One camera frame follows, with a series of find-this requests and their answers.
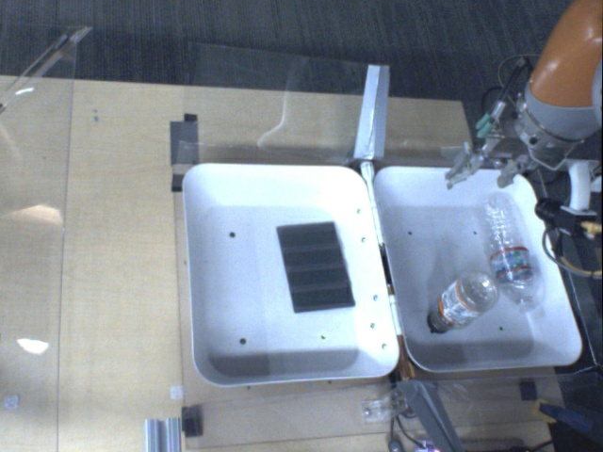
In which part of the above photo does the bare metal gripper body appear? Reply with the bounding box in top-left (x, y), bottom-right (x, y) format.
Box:
top-left (481, 96), bottom-right (586, 171)

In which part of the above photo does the clear bottle with blue label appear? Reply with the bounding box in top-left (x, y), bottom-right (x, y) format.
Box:
top-left (483, 192), bottom-right (544, 307)

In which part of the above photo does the white plastic tray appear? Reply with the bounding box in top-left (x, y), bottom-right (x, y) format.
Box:
top-left (372, 165), bottom-right (584, 375)
top-left (181, 162), bottom-right (401, 389)

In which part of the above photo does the thin black and white rod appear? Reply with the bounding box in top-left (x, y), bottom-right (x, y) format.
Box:
top-left (359, 159), bottom-right (404, 344)

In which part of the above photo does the clear bottle with orange label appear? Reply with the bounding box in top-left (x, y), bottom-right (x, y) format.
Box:
top-left (426, 270), bottom-right (500, 335)

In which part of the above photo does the black ridged rectangular block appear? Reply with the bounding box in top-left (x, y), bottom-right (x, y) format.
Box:
top-left (275, 220), bottom-right (357, 315)

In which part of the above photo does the black cylinder on white bracket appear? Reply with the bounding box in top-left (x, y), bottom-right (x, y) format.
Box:
top-left (534, 159), bottom-right (600, 240)

